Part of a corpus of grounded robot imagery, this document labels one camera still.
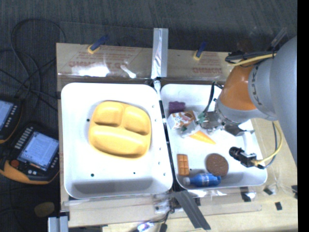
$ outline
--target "screen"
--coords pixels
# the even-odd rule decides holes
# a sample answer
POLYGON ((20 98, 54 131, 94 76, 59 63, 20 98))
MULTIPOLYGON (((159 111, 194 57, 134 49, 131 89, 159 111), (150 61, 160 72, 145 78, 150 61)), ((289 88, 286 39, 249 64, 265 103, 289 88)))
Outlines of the screen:
POLYGON ((46 171, 58 148, 58 140, 35 131, 17 159, 46 171))
POLYGON ((11 102, 0 100, 0 130, 2 130, 13 105, 11 102))

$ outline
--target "purple object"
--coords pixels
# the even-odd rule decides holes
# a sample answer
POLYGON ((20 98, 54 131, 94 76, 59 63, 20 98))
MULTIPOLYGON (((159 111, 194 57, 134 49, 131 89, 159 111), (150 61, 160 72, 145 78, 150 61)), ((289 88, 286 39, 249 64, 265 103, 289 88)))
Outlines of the purple object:
POLYGON ((169 102, 169 113, 170 114, 184 112, 184 109, 185 109, 184 102, 178 102, 178 101, 169 102))

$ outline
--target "metal bracket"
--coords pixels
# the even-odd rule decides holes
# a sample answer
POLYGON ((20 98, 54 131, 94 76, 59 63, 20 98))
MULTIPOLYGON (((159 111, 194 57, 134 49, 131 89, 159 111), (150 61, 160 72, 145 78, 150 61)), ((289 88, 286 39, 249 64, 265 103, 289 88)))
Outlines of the metal bracket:
POLYGON ((235 137, 242 136, 245 132, 250 132, 251 134, 254 133, 254 130, 243 130, 238 127, 238 125, 225 125, 224 130, 227 131, 228 133, 234 135, 235 137))
POLYGON ((203 228, 204 230, 211 230, 210 225, 205 220, 203 214, 193 200, 187 190, 171 193, 177 199, 188 218, 192 222, 194 228, 203 228))
POLYGON ((168 69, 168 29, 154 29, 151 79, 166 77, 168 69))
POLYGON ((68 217, 49 217, 48 232, 69 232, 68 217))

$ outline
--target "water bottle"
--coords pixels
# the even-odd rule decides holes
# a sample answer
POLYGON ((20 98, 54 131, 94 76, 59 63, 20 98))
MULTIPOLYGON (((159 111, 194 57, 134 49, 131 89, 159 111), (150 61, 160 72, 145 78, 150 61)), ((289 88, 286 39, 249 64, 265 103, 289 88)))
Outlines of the water bottle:
POLYGON ((183 184, 185 186, 194 185, 196 187, 211 187, 217 186, 221 183, 220 176, 214 176, 213 174, 197 174, 194 177, 183 178, 183 184))

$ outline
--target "yellow triangular object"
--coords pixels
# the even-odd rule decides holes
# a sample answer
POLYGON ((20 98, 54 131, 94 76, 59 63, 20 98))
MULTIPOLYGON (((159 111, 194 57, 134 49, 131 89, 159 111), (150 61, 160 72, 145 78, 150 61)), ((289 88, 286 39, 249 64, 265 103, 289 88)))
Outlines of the yellow triangular object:
POLYGON ((214 140, 212 140, 209 136, 207 136, 206 134, 202 133, 200 130, 192 135, 190 135, 191 138, 197 139, 199 141, 202 142, 206 142, 212 145, 215 145, 216 142, 214 140))

